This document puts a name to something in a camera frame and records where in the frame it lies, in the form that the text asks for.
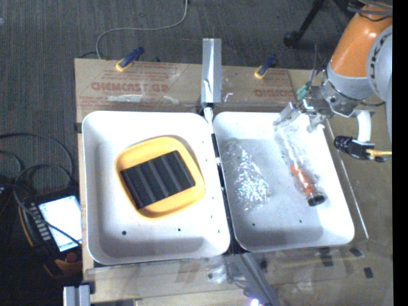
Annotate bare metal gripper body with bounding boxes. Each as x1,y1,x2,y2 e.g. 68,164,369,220
302,84,376,119

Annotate clear bottle with orange label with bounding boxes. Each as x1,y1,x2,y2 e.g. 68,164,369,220
273,123,328,207

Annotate white plastic tray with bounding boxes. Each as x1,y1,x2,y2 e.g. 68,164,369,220
212,111,356,254
81,110,231,266

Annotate black ribbed rectangular pad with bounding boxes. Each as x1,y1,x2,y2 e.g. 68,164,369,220
120,150,196,210

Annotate brown cardboard board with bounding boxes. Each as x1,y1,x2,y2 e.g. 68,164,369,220
73,58,370,303

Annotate black cylinder on white bracket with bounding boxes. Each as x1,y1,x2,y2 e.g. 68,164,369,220
333,109,376,161

